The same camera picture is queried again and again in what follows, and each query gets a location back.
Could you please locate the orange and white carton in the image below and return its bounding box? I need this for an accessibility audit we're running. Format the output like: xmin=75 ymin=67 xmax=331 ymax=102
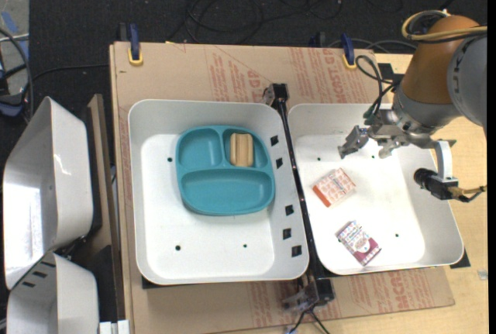
xmin=312 ymin=167 xmax=357 ymax=208

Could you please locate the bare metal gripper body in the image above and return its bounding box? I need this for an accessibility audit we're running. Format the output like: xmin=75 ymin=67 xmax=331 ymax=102
xmin=367 ymin=108 xmax=438 ymax=150

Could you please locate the blue divided plate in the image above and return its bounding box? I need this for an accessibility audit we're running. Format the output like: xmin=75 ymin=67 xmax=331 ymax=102
xmin=174 ymin=125 xmax=277 ymax=217

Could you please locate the brown cardboard board red print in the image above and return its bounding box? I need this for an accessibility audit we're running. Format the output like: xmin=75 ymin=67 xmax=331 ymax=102
xmin=109 ymin=40 xmax=456 ymax=334

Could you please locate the white plastic tray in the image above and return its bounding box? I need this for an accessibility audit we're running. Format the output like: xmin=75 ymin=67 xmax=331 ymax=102
xmin=127 ymin=98 xmax=311 ymax=286
xmin=287 ymin=103 xmax=466 ymax=277

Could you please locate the pink and purple carton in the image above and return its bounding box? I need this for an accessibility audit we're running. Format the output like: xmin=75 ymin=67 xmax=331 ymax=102
xmin=335 ymin=219 xmax=382 ymax=267

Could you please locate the thin black rod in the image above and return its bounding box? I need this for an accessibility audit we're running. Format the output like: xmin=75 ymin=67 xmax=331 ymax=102
xmin=276 ymin=99 xmax=325 ymax=287

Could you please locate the black cylinder on white bracket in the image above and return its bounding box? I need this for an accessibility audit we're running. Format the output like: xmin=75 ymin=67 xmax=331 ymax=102
xmin=413 ymin=139 xmax=460 ymax=201

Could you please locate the black block with thin wires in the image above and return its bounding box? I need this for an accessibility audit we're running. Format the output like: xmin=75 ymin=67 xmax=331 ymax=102
xmin=281 ymin=277 xmax=336 ymax=311
xmin=263 ymin=82 xmax=291 ymax=107

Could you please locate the tan toy hot dog bun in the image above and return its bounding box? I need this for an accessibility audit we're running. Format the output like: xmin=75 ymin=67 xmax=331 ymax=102
xmin=229 ymin=132 xmax=255 ymax=168

